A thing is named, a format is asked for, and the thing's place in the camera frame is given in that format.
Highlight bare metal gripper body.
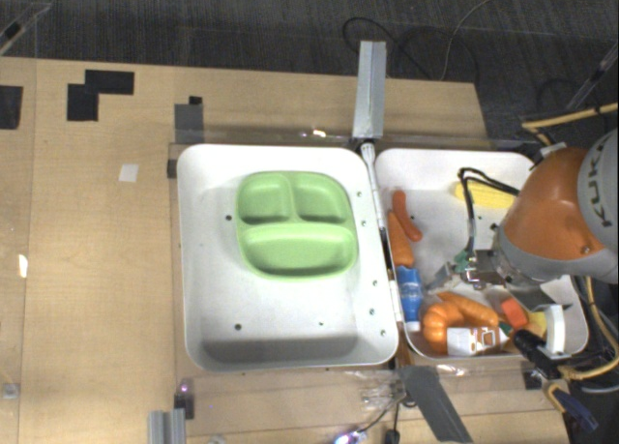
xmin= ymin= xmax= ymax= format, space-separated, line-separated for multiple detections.
xmin=458 ymin=248 xmax=516 ymax=291

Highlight black cylinder on white bracket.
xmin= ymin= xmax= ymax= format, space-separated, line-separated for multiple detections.
xmin=513 ymin=303 xmax=573 ymax=376

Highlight white plastic tray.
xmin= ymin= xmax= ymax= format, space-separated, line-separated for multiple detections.
xmin=175 ymin=142 xmax=400 ymax=373
xmin=374 ymin=147 xmax=591 ymax=362

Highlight yellow toy corn cob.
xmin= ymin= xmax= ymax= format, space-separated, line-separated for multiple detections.
xmin=454 ymin=180 xmax=516 ymax=212

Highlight blue and white bottle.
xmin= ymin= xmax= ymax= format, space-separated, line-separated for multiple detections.
xmin=396 ymin=265 xmax=427 ymax=333

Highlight green divided plate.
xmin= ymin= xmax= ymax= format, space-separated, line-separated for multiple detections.
xmin=235 ymin=170 xmax=361 ymax=281

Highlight white and brown carton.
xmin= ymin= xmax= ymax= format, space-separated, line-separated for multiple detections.
xmin=445 ymin=326 xmax=510 ymax=357

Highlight orange cube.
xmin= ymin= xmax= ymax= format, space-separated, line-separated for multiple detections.
xmin=499 ymin=297 xmax=530 ymax=330

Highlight yellow block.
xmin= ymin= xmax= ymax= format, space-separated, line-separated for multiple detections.
xmin=523 ymin=311 xmax=548 ymax=338

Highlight orange-red toy sausage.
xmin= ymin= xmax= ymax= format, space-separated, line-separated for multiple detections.
xmin=390 ymin=189 xmax=424 ymax=243

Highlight orange toy croissant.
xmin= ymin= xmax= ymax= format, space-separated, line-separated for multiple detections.
xmin=421 ymin=301 xmax=468 ymax=354

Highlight long orange toy carrot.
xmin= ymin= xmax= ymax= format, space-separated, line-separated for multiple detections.
xmin=436 ymin=290 xmax=500 ymax=329

